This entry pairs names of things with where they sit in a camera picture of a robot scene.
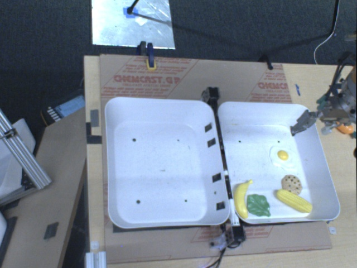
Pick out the white plastic tray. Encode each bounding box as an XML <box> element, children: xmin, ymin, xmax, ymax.
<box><xmin>217</xmin><ymin>101</ymin><xmax>341</xmax><ymax>225</ymax></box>
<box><xmin>104</xmin><ymin>96</ymin><xmax>231</xmax><ymax>230</ymax></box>

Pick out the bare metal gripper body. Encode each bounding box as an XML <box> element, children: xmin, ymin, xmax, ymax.
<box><xmin>316</xmin><ymin>93</ymin><xmax>357</xmax><ymax>125</ymax></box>

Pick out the thin black and white rod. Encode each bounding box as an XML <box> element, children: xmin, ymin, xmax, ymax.
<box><xmin>209</xmin><ymin>98</ymin><xmax>241</xmax><ymax>229</ymax></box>

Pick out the green lettuce leaf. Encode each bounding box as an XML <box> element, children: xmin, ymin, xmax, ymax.
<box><xmin>246</xmin><ymin>194</ymin><xmax>272</xmax><ymax>218</ymax></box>

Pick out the orange toy food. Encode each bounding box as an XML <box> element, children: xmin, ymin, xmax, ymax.
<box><xmin>335</xmin><ymin>122</ymin><xmax>355</xmax><ymax>135</ymax></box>

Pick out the yellow banana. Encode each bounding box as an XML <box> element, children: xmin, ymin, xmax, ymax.
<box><xmin>233</xmin><ymin>179</ymin><xmax>254</xmax><ymax>219</ymax></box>

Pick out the black block with thin wires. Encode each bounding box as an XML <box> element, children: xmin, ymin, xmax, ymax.
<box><xmin>201</xmin><ymin>86</ymin><xmax>220</xmax><ymax>104</ymax></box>
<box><xmin>210</xmin><ymin>224</ymin><xmax>247</xmax><ymax>250</ymax></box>

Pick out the brown chocolate chip biscuit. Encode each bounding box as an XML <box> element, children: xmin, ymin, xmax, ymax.
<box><xmin>281</xmin><ymin>174</ymin><xmax>303</xmax><ymax>195</ymax></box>

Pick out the brown cardboard board red print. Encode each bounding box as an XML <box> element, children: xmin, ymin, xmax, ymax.
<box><xmin>99</xmin><ymin>54</ymin><xmax>334</xmax><ymax>265</ymax></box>

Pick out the white and yellow fried egg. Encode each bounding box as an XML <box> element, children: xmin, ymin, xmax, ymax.
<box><xmin>269</xmin><ymin>145</ymin><xmax>297</xmax><ymax>170</ymax></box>

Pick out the yellow corn cob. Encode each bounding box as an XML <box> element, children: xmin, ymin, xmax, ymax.
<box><xmin>276</xmin><ymin>188</ymin><xmax>313</xmax><ymax>214</ymax></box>

